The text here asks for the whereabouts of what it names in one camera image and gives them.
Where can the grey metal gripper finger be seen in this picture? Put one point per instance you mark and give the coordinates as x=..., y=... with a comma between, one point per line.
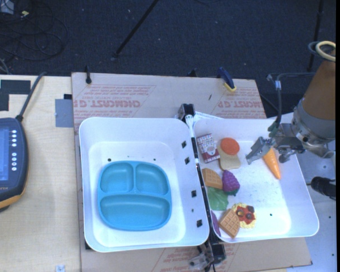
x=285, y=154
x=257, y=150

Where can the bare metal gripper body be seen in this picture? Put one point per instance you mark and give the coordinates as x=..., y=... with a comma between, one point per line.
x=290, y=140

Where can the orange carrot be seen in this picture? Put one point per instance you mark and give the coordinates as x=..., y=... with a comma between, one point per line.
x=273, y=163

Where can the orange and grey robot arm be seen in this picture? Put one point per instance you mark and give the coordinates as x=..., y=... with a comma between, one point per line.
x=320, y=92

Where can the orange round slice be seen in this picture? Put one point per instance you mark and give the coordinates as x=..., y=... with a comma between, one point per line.
x=230, y=146

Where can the beige bread slice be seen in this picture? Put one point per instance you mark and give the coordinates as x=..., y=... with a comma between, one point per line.
x=230, y=162

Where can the purple grapes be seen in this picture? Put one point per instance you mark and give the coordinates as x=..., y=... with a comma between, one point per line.
x=230, y=182

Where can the red and white carton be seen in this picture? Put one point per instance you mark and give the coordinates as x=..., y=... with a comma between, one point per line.
x=208, y=149

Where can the white plastic tray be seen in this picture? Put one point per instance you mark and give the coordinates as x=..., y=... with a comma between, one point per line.
x=136, y=132
x=269, y=203

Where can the brown waffle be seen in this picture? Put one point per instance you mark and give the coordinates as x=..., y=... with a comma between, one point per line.
x=230, y=223
x=211, y=178

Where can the thin black and white rod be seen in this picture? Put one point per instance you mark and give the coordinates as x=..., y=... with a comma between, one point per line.
x=193, y=146

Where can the green lettuce leaf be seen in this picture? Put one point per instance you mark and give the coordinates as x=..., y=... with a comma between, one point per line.
x=216, y=200

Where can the yellow and red pizza slice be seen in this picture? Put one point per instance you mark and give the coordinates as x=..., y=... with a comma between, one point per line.
x=247, y=215

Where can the purple oval slice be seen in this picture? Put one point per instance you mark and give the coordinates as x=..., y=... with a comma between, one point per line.
x=215, y=224

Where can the brown cardboard board red print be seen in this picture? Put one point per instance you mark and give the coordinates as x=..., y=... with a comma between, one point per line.
x=170, y=101

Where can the blue divided plate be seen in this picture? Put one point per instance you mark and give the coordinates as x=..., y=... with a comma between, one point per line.
x=134, y=208

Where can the black cylinder on white bracket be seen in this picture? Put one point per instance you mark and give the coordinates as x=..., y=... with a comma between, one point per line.
x=324, y=186

